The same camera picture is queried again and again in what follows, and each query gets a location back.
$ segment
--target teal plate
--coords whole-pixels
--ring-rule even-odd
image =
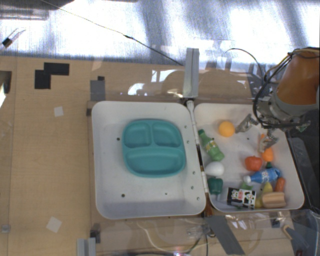
[[[127,169],[141,177],[173,176],[186,165],[180,131],[163,120],[130,122],[122,133],[122,153]]]

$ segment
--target metal bracket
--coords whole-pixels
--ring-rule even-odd
[[[235,133],[246,132],[248,131],[252,125],[257,125],[258,122],[251,117],[251,114],[248,114],[245,119],[235,128]]]
[[[96,256],[96,239],[89,238],[78,239],[76,243],[76,255],[77,256]]]
[[[187,48],[184,68],[182,95],[184,98],[195,98],[199,89],[199,49]]]
[[[275,129],[268,129],[266,136],[262,138],[259,142],[258,152],[263,153],[267,148],[270,148],[272,145],[276,144],[279,138],[272,135]]]

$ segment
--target toy tomato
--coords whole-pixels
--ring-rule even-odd
[[[259,171],[262,166],[262,159],[256,156],[248,156],[245,160],[245,167],[248,171]]]

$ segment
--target wooden table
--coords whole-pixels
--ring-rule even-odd
[[[43,70],[44,62],[70,64],[69,76],[52,75],[51,89],[35,89],[35,70]],[[93,169],[92,156],[89,157],[91,127],[86,114],[90,80],[97,80],[98,76],[105,77],[107,100],[177,102],[176,95],[182,91],[183,69],[1,57],[0,70],[12,71],[11,92],[0,108],[0,119],[12,125],[0,145],[0,224],[11,226],[9,235],[0,234],[0,254],[74,256],[77,239],[87,239],[92,224],[97,222],[103,228],[97,255],[104,255],[102,251],[152,249],[154,245],[169,247],[157,237],[157,224],[146,233],[135,220],[107,220],[97,212],[91,197],[94,190],[92,172],[90,178]],[[136,84],[143,85],[136,93],[149,97],[126,96]],[[251,98],[246,77],[215,69],[201,72],[199,94],[204,101],[248,103]],[[63,115],[55,116],[55,108],[59,107]],[[47,228],[52,217],[58,220],[53,223],[57,232]],[[175,218],[168,218],[165,226],[174,224]],[[231,227],[236,237],[241,238],[240,244],[247,254],[292,255],[290,240],[279,228],[268,225],[265,223],[256,230]],[[209,255],[225,255],[217,238],[208,241]],[[192,255],[205,255],[203,244],[204,239]]]

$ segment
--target toy egg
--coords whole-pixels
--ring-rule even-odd
[[[204,172],[209,176],[221,176],[225,172],[225,167],[221,162],[211,162],[205,168]]]

